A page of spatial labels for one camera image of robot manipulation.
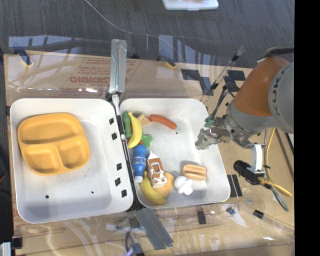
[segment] banana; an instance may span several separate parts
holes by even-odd
[[[147,176],[147,172],[143,172],[143,180],[141,182],[141,190],[145,196],[155,205],[164,205],[167,200],[159,195],[151,185],[151,182]]]
[[[128,113],[131,118],[132,124],[132,135],[128,141],[128,148],[134,148],[136,145],[139,144],[141,137],[142,137],[142,124],[141,121],[136,118],[131,112]]]

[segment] orange divided plate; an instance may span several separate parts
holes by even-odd
[[[41,176],[83,167],[90,158],[85,131],[72,114],[48,113],[23,120],[17,130],[22,157]]]

